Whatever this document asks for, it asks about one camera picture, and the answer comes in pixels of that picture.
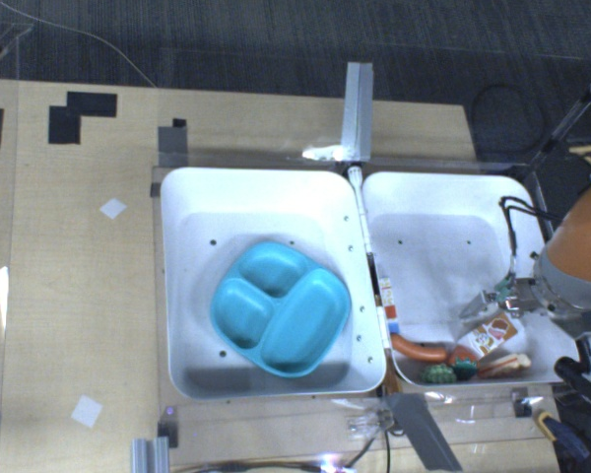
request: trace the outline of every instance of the white tape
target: white tape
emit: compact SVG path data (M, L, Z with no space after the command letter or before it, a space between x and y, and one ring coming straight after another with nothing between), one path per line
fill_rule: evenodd
M102 207L100 207L100 211L103 212L109 219L116 219L118 215L127 208L120 200L116 198L112 198L107 203L105 203Z
M340 162L346 154L346 149L341 145L307 147L302 151L303 158L317 162Z
M99 418L102 405L94 399L83 395L79 398L79 403L72 412L72 418L80 424L93 428Z

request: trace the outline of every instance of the snack bag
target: snack bag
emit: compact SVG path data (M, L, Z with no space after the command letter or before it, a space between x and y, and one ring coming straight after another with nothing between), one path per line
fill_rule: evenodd
M502 312L465 334L457 344L469 350L479 360L517 332L508 316Z

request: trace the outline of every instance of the wooden countertop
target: wooden countertop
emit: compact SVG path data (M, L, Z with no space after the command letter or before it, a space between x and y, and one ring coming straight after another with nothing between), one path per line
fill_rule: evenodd
M68 91L117 94L117 114L82 117L81 145L49 145L49 107L65 106ZM0 333L0 473L129 471L131 440L152 439L159 418L149 194L158 127L186 119L191 152L298 156L339 142L343 101L0 81L0 108L0 266L11 283ZM377 101L373 120L374 154L475 158L462 107ZM127 206L113 220L99 210L112 198ZM535 390L556 412L549 388ZM84 394L102 405L92 428L71 419ZM558 471L530 419L490 415L473 431L441 418L466 471ZM230 454L265 456L243 422L203 419L198 461L225 456L229 445ZM294 425L281 440L299 438ZM392 446L393 471L423 471L406 439ZM360 471L384 470L381 447Z

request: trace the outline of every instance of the white tile piece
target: white tile piece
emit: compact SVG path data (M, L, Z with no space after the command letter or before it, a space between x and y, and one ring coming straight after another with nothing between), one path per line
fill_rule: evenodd
M99 418L102 405L85 394L79 398L79 403L72 412L72 418L80 424L93 428Z
M100 207L100 211L103 212L109 219L116 219L118 215L127 208L120 200L116 198L112 198L107 203L105 203L102 207Z

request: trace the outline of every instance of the teal bowl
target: teal bowl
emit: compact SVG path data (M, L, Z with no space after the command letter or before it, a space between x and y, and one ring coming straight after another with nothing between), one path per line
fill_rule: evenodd
M217 333L257 366L283 377L315 370L351 309L344 283L301 252L264 241L232 265L211 303Z

